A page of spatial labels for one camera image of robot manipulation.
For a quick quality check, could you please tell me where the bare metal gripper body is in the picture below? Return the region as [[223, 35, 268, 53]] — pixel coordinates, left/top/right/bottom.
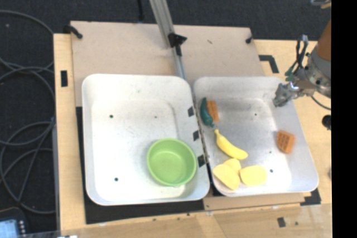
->
[[288, 64, 332, 99]]

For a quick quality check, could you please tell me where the white plastic tray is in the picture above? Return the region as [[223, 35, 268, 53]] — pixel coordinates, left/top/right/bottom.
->
[[192, 75, 320, 198], [81, 73, 211, 207]]

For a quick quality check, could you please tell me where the yellow banana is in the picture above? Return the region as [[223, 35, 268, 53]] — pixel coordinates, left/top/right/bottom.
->
[[214, 128, 249, 161]]

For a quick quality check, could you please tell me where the yellow potato chip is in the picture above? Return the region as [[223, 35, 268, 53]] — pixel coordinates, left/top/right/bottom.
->
[[213, 163, 242, 191], [239, 164, 268, 187], [223, 158, 242, 174]]

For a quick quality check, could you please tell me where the green bowl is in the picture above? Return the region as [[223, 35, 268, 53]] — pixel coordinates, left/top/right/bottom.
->
[[146, 138, 197, 187]]

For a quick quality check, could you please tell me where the flat brown board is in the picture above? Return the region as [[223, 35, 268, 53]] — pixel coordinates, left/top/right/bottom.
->
[[69, 20, 306, 211]]

